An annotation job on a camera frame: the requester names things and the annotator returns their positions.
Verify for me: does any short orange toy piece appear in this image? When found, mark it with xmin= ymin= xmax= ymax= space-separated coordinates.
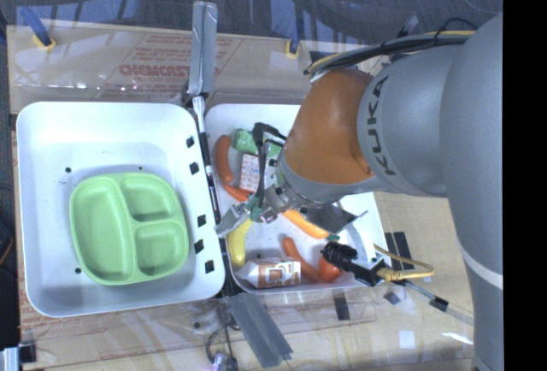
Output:
xmin=318 ymin=254 xmax=344 ymax=284

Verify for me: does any green packet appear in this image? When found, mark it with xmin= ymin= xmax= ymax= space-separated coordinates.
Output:
xmin=230 ymin=127 xmax=284 ymax=159

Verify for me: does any white plastic tray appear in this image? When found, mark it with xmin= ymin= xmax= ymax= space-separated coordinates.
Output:
xmin=15 ymin=100 xmax=226 ymax=318
xmin=203 ymin=103 xmax=392 ymax=296

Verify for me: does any orange-red toy sausage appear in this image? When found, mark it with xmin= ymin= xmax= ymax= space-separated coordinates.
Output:
xmin=213 ymin=134 xmax=235 ymax=186
xmin=281 ymin=235 xmax=321 ymax=283

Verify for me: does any green divided plate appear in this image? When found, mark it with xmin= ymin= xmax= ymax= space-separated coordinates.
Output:
xmin=68 ymin=171 xmax=191 ymax=286

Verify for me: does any black cylinder on white bracket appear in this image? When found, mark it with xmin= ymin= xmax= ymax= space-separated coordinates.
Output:
xmin=321 ymin=222 xmax=388 ymax=288

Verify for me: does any orange carrot with green end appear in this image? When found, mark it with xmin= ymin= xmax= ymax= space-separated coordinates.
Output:
xmin=281 ymin=209 xmax=341 ymax=243

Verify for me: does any large white and brown carton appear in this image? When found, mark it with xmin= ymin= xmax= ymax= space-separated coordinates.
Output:
xmin=234 ymin=257 xmax=303 ymax=291

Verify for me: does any orange toy carrot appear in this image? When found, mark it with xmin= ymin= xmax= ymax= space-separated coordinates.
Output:
xmin=223 ymin=182 xmax=254 ymax=203

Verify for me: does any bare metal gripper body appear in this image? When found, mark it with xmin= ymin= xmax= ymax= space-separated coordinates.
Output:
xmin=244 ymin=184 xmax=309 ymax=226

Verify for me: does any thin black and white rod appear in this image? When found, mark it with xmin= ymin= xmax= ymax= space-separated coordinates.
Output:
xmin=191 ymin=95 xmax=225 ymax=239

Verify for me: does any brown cardboard board red print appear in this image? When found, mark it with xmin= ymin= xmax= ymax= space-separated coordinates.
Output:
xmin=6 ymin=21 xmax=475 ymax=371

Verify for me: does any small white and orange carton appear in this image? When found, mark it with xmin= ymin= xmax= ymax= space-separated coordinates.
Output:
xmin=238 ymin=152 xmax=262 ymax=193

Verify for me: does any yellow banana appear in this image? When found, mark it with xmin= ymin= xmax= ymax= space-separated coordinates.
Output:
xmin=226 ymin=216 xmax=255 ymax=269

